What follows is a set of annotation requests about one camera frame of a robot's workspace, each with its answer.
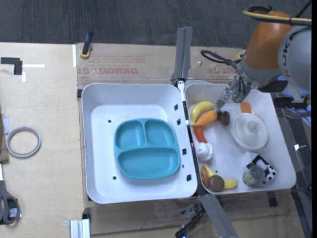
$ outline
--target toy carrot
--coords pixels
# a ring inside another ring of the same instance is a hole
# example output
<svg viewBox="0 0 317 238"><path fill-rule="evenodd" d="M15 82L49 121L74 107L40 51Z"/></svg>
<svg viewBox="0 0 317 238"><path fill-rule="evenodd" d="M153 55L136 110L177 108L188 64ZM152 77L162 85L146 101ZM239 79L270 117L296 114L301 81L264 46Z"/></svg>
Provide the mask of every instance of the toy carrot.
<svg viewBox="0 0 317 238"><path fill-rule="evenodd" d="M207 143L207 140L204 136L204 132L203 132L203 126L200 125L200 126L194 126L193 127L193 131L194 131L194 134L198 140L198 142L204 142L204 143Z"/></svg>
<svg viewBox="0 0 317 238"><path fill-rule="evenodd" d="M217 120L218 114L215 110L210 110L204 113L201 117L198 118L197 122L193 126L200 126L211 123Z"/></svg>

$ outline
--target cardboard sheet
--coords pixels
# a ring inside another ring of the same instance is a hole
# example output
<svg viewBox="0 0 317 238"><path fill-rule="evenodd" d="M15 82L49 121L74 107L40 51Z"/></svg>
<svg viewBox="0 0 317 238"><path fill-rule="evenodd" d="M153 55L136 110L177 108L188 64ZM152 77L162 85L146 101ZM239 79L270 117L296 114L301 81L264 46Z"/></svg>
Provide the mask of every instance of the cardboard sheet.
<svg viewBox="0 0 317 238"><path fill-rule="evenodd" d="M76 45L78 89L92 83L167 83L175 69L176 47L91 44L89 58L82 59L83 43ZM204 58L200 51L210 50L237 60L241 49L191 47L189 78L210 83L228 83L234 69Z"/></svg>

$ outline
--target toy fruit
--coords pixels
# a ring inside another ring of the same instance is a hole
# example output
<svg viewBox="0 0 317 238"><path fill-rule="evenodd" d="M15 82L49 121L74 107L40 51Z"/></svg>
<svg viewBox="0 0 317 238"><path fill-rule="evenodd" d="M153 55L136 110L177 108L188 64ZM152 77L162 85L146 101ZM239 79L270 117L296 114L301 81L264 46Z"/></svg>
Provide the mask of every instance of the toy fruit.
<svg viewBox="0 0 317 238"><path fill-rule="evenodd" d="M206 186L206 184L207 184L206 187L208 187L208 186L209 186L209 184L208 184L209 178L212 177L212 176L216 176L217 174L216 174L214 171L212 171L212 170L207 166L207 164L202 165L201 171L202 171L202 170L204 170L204 174L205 174L205 177L204 177L204 179L203 179L203 175L202 175L202 172L201 172L202 181L203 181L204 185ZM234 179L226 179L226 178L222 178L222 179L223 179L223 181L224 181L224 189L232 189L232 188L234 188L234 187L238 184L238 181L237 181L237 180L234 180Z"/></svg>
<svg viewBox="0 0 317 238"><path fill-rule="evenodd" d="M230 123L230 113L228 111L223 111L220 121L223 126L227 126Z"/></svg>
<svg viewBox="0 0 317 238"><path fill-rule="evenodd" d="M200 125L200 126L194 126L193 127L193 131L194 131L194 134L198 140L198 142L203 142L203 143L207 143L207 140L204 136L204 131L203 131L203 126Z"/></svg>
<svg viewBox="0 0 317 238"><path fill-rule="evenodd" d="M208 180L208 188L215 192L221 192L224 190L224 180L220 176L214 175Z"/></svg>
<svg viewBox="0 0 317 238"><path fill-rule="evenodd" d="M212 110L214 104L211 101L201 101L194 106L190 112L190 119L192 123L195 123L198 117L205 111Z"/></svg>
<svg viewBox="0 0 317 238"><path fill-rule="evenodd" d="M201 117L198 118L197 122L193 126L200 126L216 121L218 113L215 110L210 110L204 113Z"/></svg>

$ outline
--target scissors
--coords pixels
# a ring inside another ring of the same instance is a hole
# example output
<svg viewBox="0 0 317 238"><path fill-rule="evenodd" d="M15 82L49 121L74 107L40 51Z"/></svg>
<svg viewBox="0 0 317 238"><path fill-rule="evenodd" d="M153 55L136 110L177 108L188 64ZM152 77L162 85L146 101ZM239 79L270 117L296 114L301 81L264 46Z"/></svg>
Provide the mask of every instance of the scissors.
<svg viewBox="0 0 317 238"><path fill-rule="evenodd" d="M2 174L2 164L0 163L0 224L12 224L18 220L20 206L18 200L10 195L5 188Z"/></svg>

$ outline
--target can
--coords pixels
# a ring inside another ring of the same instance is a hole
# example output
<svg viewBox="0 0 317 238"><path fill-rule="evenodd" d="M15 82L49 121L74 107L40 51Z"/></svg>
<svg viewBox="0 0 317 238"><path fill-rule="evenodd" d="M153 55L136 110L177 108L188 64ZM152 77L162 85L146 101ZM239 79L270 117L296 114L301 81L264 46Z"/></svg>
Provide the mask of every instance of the can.
<svg viewBox="0 0 317 238"><path fill-rule="evenodd" d="M264 170L257 165L253 165L252 167L250 167L250 169L245 171L242 175L242 181L247 186L253 186L263 181L264 178L265 178Z"/></svg>

